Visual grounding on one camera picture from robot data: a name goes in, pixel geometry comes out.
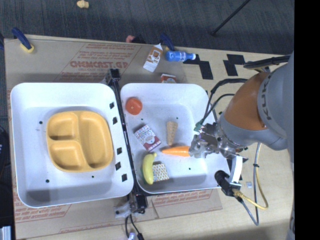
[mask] yellow plate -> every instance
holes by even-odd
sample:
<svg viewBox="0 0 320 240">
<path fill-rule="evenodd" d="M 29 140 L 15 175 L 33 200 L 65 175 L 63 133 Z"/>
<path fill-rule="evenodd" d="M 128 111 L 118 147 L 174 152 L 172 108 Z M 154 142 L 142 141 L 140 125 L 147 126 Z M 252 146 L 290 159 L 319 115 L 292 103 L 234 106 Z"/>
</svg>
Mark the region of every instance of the yellow plate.
<svg viewBox="0 0 320 240">
<path fill-rule="evenodd" d="M 66 111 L 46 125 L 52 163 L 65 172 L 90 172 L 110 164 L 114 149 L 106 120 L 92 111 Z"/>
</svg>

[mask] small box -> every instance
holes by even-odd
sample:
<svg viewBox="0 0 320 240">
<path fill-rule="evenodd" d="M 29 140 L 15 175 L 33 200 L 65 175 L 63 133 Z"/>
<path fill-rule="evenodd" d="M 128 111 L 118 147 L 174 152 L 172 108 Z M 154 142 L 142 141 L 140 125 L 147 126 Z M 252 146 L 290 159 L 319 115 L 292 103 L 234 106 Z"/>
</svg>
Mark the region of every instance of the small box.
<svg viewBox="0 0 320 240">
<path fill-rule="evenodd" d="M 148 125 L 141 127 L 134 133 L 134 135 L 144 146 L 144 148 L 149 152 L 161 144 L 159 138 L 155 135 L 155 133 L 150 129 Z"/>
<path fill-rule="evenodd" d="M 176 84 L 177 78 L 175 75 L 172 75 L 172 74 L 162 74 L 161 75 L 161 83 Z"/>
</svg>

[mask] banana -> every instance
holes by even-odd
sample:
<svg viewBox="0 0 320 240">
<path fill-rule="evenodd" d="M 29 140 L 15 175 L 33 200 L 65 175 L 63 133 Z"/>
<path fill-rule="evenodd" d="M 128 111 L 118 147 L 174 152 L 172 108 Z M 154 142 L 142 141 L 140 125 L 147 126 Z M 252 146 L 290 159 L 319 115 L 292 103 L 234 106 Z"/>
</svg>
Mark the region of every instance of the banana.
<svg viewBox="0 0 320 240">
<path fill-rule="evenodd" d="M 149 185 L 154 183 L 154 172 L 152 166 L 156 156 L 156 152 L 149 153 L 143 158 L 142 162 L 143 177 Z"/>
</svg>

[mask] carrot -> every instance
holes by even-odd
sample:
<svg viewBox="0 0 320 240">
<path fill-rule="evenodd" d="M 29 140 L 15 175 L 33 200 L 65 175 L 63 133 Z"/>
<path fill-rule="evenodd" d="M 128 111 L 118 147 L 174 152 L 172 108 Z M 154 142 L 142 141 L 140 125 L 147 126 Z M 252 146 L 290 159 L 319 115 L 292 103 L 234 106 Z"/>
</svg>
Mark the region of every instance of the carrot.
<svg viewBox="0 0 320 240">
<path fill-rule="evenodd" d="M 180 157 L 190 157 L 189 146 L 175 146 L 161 151 L 164 154 L 180 156 Z"/>
<path fill-rule="evenodd" d="M 138 115 L 142 110 L 142 102 L 137 98 L 129 98 L 125 104 L 125 109 L 131 115 Z"/>
</svg>

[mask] blue water bottle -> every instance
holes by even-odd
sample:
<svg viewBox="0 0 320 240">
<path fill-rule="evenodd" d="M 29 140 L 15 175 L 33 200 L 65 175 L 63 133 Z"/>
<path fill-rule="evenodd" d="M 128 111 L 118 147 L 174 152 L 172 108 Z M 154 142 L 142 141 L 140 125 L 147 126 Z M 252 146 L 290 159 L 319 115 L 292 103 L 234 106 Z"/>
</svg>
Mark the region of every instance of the blue water bottle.
<svg viewBox="0 0 320 240">
<path fill-rule="evenodd" d="M 196 54 L 178 50 L 168 50 L 165 54 L 165 58 L 169 62 L 184 62 L 186 60 L 194 60 Z"/>
</svg>

